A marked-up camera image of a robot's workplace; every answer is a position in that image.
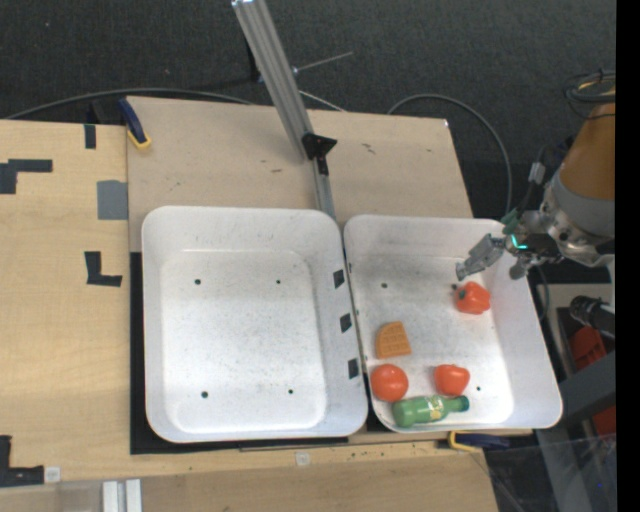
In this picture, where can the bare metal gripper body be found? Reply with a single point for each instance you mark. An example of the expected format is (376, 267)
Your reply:
(555, 242)

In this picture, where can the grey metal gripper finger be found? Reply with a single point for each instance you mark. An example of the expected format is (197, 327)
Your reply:
(520, 267)
(481, 257)

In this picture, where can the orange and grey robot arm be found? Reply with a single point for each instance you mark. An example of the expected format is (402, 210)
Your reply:
(590, 165)

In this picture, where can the orange bell pepper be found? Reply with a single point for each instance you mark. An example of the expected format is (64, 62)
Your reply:
(472, 298)

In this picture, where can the white plastic tray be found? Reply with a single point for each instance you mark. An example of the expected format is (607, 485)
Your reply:
(430, 340)
(240, 340)

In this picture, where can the brown waffle piece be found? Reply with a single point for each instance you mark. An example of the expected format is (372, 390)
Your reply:
(393, 342)

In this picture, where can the small red pepper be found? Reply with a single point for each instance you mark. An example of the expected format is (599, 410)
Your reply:
(451, 379)

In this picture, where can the round red tomato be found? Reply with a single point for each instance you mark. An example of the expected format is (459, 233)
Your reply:
(389, 383)

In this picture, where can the green plastic bottle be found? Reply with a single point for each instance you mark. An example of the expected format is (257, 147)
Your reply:
(425, 410)

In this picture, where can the pale wood board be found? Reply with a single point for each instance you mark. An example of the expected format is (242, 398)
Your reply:
(225, 160)

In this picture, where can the black cylinder on white bracket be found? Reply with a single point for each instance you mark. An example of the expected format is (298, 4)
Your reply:
(592, 310)

